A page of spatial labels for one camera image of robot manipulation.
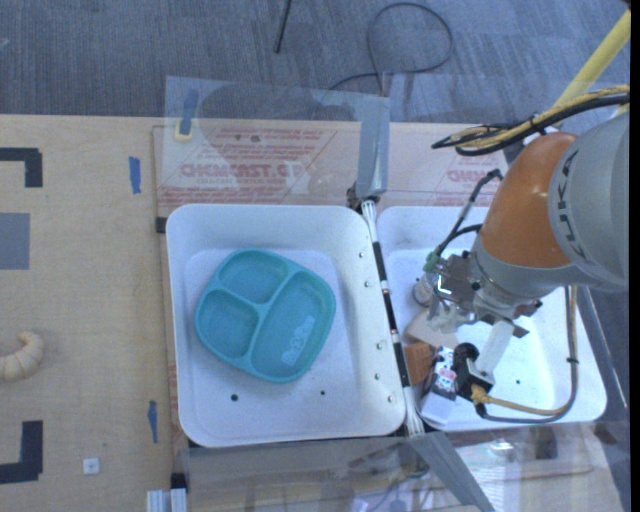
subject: yellow cable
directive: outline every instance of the yellow cable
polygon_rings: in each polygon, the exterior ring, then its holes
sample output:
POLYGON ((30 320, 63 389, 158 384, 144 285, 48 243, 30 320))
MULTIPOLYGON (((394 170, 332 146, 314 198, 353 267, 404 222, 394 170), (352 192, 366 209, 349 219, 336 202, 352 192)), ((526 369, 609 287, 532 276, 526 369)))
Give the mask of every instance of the yellow cable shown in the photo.
POLYGON ((630 37, 631 9, 627 9, 553 106, 562 105, 585 92, 607 69, 630 37))
MULTIPOLYGON (((575 345, 576 336, 577 336, 576 321, 575 321, 576 309, 577 309, 577 299, 576 299, 577 293, 576 292, 577 292, 577 287, 572 286, 571 293, 570 293, 570 302, 569 302, 569 311, 570 311, 569 313, 570 327, 569 328, 571 330, 569 337, 570 337, 570 340, 572 340, 573 342, 573 353, 577 356, 577 346, 575 345)), ((474 405, 478 405, 478 404, 500 405, 508 409, 515 409, 521 412, 537 414, 538 416, 556 416, 558 414, 562 414, 563 412, 566 411, 567 407, 569 407, 570 405, 570 403, 567 402, 561 407, 558 407, 556 409, 538 409, 536 407, 529 407, 527 405, 522 405, 515 402, 510 402, 508 400, 502 400, 501 398, 492 397, 487 393, 487 391, 482 386, 479 386, 478 384, 471 384, 471 401, 474 403, 474 405)))
POLYGON ((603 98, 605 96, 613 96, 617 94, 626 94, 631 92, 631 86, 629 84, 621 84, 613 87, 605 87, 603 89, 599 89, 593 92, 587 92, 577 96, 562 105, 556 105, 546 112, 538 114, 531 120, 525 121, 516 125, 509 129, 491 127, 491 126, 475 126, 471 128, 465 128, 454 135, 449 137, 449 140, 455 142, 456 140, 462 139, 464 137, 472 136, 472 135, 486 135, 487 133, 493 133, 494 135, 487 137, 481 137, 465 142, 461 142, 459 144, 455 144, 457 147, 461 148, 475 148, 475 149, 483 149, 487 147, 494 146, 504 140, 510 139, 517 135, 524 133, 525 131, 531 128, 531 125, 541 125, 549 119, 565 110, 569 110, 576 106, 582 105, 583 103, 589 102, 591 100, 597 98, 603 98))
POLYGON ((620 105, 618 110, 616 110, 614 117, 624 114, 625 112, 629 112, 629 104, 625 103, 624 105, 620 105))

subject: black cord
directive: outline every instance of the black cord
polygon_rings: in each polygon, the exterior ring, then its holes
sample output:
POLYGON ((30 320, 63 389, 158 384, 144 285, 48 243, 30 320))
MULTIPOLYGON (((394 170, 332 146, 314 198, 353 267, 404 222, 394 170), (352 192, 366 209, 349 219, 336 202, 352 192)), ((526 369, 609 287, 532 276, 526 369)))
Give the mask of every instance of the black cord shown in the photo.
POLYGON ((573 329, 571 326, 571 306, 570 306, 570 298, 571 292, 568 286, 564 287, 564 297, 565 297, 565 312, 567 315, 567 334, 569 337, 569 357, 567 358, 567 362, 571 365, 571 391, 569 394, 569 400, 563 407, 563 411, 555 414, 553 416, 549 416, 547 418, 534 418, 534 419, 525 419, 525 418, 508 418, 502 416, 493 416, 487 413, 487 408, 484 404, 477 404, 475 406, 476 413, 478 416, 485 420, 490 421, 499 421, 502 423, 515 423, 515 424, 543 424, 543 423, 551 423, 552 421, 557 421, 566 415, 573 403, 576 401, 576 395, 578 394, 578 359, 576 357, 575 344, 576 340, 573 338, 573 329))
MULTIPOLYGON (((495 133, 495 130, 491 131, 491 128, 499 128, 499 129, 509 129, 509 128, 505 128, 504 126, 500 126, 500 125, 485 125, 485 127, 487 128, 487 131, 485 133, 473 134, 467 137, 463 136, 454 140, 452 140, 450 137, 447 137, 445 139, 442 139, 432 144, 431 147, 433 149, 439 149, 439 148, 454 146, 456 153, 463 156, 488 155, 489 153, 493 153, 494 151, 504 149, 507 146, 514 144, 515 142, 521 141, 526 137, 528 137, 529 135, 538 133, 541 130, 544 130, 544 128, 554 125, 568 117, 574 116, 576 114, 580 114, 582 112, 586 112, 587 110, 593 110, 596 108, 608 107, 612 105, 624 105, 626 103, 629 103, 630 101, 631 101, 631 93, 625 93, 622 95, 616 95, 616 96, 604 97, 604 98, 594 98, 580 105, 575 105, 566 110, 558 112, 557 114, 550 116, 545 121, 539 124, 535 124, 535 125, 531 124, 531 126, 527 130, 523 131, 522 133, 514 135, 513 137, 509 137, 508 139, 505 139, 501 142, 498 142, 486 148, 465 149, 465 148, 458 147, 458 145, 466 142, 474 141, 474 140, 481 140, 481 139, 494 137, 496 133, 495 133)), ((513 126, 519 126, 520 124, 522 124, 522 122, 516 123, 513 126)))
POLYGON ((393 484, 391 484, 389 487, 387 487, 386 492, 384 493, 384 496, 382 497, 382 499, 373 506, 373 508, 369 509, 369 512, 374 512, 375 510, 378 510, 382 504, 387 501, 387 498, 389 497, 389 494, 391 494, 391 492, 393 491, 393 488, 396 487, 398 485, 398 482, 395 482, 393 484))
POLYGON ((336 82, 335 84, 333 84, 331 87, 329 87, 328 90, 333 91, 335 89, 337 89, 338 87, 340 87, 341 85, 344 85, 347 82, 350 82, 352 80, 357 80, 360 78, 376 78, 378 80, 378 88, 380 90, 380 94, 384 93, 384 87, 382 84, 382 79, 383 76, 391 76, 394 74, 419 74, 419 73, 426 73, 428 71, 433 71, 434 69, 442 66, 445 62, 447 62, 449 60, 449 58, 451 57, 451 54, 453 53, 453 35, 451 33, 451 29, 449 28, 449 25, 447 24, 446 21, 444 21, 444 19, 442 18, 442 16, 440 16, 438 13, 436 13, 433 9, 430 9, 429 7, 426 7, 424 5, 421 4, 417 4, 414 2, 398 2, 398 3, 394 3, 394 4, 390 4, 387 5, 386 7, 383 7, 382 9, 380 9, 376 15, 374 16, 373 20, 371 21, 371 23, 369 23, 369 27, 367 28, 367 52, 369 54, 369 59, 371 60, 371 64, 373 65, 373 71, 371 72, 367 72, 367 73, 359 73, 356 75, 351 75, 348 76, 346 78, 343 78, 342 80, 336 82), (439 61, 437 61, 434 64, 431 64, 429 66, 425 66, 425 67, 421 67, 421 68, 416 68, 416 69, 404 69, 404 70, 383 70, 381 71, 380 68, 378 67, 378 63, 376 62, 375 59, 375 53, 373 51, 373 47, 371 44, 371 40, 372 40, 372 34, 374 32, 374 29, 376 27, 377 22, 380 20, 380 17, 387 11, 391 10, 391 9, 395 9, 397 7, 415 7, 416 9, 420 9, 424 12, 429 13, 431 16, 433 16, 434 18, 436 18, 438 20, 438 22, 442 25, 442 27, 444 28, 446 34, 447 34, 447 41, 449 43, 447 51, 444 55, 444 57, 442 57, 439 61))
POLYGON ((454 224, 453 228, 451 228, 451 231, 449 232, 447 237, 444 239, 442 243, 438 245, 435 251, 435 253, 438 256, 442 254, 442 252, 445 250, 447 245, 449 245, 449 242, 451 242, 455 238, 458 238, 461 235, 469 233, 470 231, 480 230, 480 228, 482 227, 482 224, 475 224, 473 226, 469 226, 468 228, 463 228, 463 229, 460 229, 460 225, 464 221, 466 214, 469 211, 471 205, 475 202, 476 198, 478 197, 478 194, 480 194, 482 187, 484 187, 487 183, 489 183, 493 178, 498 178, 500 181, 502 181, 503 177, 502 177, 502 173, 500 172, 500 169, 496 168, 493 171, 489 171, 485 176, 483 176, 481 179, 478 180, 475 188, 473 189, 473 191, 471 192, 471 195, 469 196, 469 199, 467 200, 467 205, 465 206, 464 213, 458 217, 458 220, 454 224))

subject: gray floor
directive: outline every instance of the gray floor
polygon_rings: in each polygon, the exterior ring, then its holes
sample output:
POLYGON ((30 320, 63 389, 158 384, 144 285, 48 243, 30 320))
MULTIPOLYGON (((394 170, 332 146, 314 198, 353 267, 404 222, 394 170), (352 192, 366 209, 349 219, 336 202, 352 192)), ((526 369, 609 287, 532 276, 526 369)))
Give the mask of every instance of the gray floor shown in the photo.
MULTIPOLYGON (((374 69, 367 30, 391 3, 293 0, 276 54, 285 0, 0 0, 0 113, 162 116, 169 77, 326 89, 374 69)), ((453 53, 428 73, 396 77, 403 94, 394 121, 513 122, 545 110, 627 8, 620 0, 418 3, 449 25, 453 53)), ((429 13, 404 6, 377 19, 370 46, 379 71, 399 73, 437 62, 447 38, 429 13)), ((627 45, 594 87, 628 83, 629 75, 627 45)), ((340 89, 379 91, 375 78, 340 89)), ((581 133, 610 114, 581 114, 566 127, 581 133)), ((608 417, 628 421, 629 297, 592 297, 599 322, 591 330, 609 342, 623 397, 608 417)), ((607 432, 630 509, 629 461, 620 456, 628 429, 607 432)))

